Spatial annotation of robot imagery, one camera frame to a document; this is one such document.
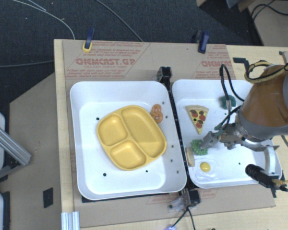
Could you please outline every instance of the egg yolk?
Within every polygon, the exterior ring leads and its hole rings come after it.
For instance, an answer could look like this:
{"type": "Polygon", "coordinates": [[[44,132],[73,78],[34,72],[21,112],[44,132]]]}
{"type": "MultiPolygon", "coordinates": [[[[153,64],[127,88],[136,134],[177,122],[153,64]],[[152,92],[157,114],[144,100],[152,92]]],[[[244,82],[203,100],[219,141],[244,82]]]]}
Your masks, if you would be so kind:
{"type": "Polygon", "coordinates": [[[204,172],[209,172],[210,169],[211,169],[210,164],[207,163],[207,162],[202,162],[202,163],[200,164],[200,168],[201,168],[201,170],[204,171],[204,172]]]}

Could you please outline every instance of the toy pretzel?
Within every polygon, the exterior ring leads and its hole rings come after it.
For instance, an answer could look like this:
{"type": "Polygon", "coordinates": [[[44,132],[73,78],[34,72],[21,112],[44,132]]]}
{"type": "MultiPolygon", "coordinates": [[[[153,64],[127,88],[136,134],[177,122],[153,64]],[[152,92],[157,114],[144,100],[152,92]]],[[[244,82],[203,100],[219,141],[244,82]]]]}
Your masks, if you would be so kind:
{"type": "Polygon", "coordinates": [[[150,115],[156,121],[156,123],[161,123],[163,119],[163,114],[161,112],[161,106],[159,104],[155,104],[150,111],[150,115]]]}

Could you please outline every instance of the dark background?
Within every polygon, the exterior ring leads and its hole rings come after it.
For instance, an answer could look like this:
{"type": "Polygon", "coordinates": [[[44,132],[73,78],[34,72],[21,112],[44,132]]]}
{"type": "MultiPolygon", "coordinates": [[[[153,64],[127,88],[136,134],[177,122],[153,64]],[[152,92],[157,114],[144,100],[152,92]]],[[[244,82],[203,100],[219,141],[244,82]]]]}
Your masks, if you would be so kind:
{"type": "MultiPolygon", "coordinates": [[[[139,41],[111,12],[94,0],[32,0],[63,19],[76,39],[139,41]]],[[[145,42],[189,43],[197,30],[210,32],[209,43],[261,45],[247,10],[228,8],[226,0],[100,0],[121,16],[145,42]]],[[[53,40],[72,39],[55,18],[11,0],[0,0],[0,66],[54,59],[53,40]]],[[[0,111],[54,72],[52,62],[0,67],[0,111]]]]}

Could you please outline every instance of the yellow plate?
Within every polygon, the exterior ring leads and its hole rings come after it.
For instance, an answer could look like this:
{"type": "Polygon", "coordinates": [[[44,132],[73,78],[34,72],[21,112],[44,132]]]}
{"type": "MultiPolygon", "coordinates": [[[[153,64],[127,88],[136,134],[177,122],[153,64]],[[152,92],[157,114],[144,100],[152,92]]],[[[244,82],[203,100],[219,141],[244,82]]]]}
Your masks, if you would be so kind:
{"type": "Polygon", "coordinates": [[[156,160],[167,147],[158,124],[137,105],[123,107],[101,119],[97,136],[113,163],[127,171],[156,160]]]}

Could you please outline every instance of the pizza slice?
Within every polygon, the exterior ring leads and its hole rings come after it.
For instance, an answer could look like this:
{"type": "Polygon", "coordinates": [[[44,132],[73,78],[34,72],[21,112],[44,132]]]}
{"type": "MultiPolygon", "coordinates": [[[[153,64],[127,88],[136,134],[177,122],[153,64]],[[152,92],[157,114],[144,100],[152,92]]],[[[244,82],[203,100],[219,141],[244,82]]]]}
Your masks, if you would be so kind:
{"type": "Polygon", "coordinates": [[[188,105],[186,106],[187,112],[200,135],[208,114],[209,109],[201,105],[188,105]]]}

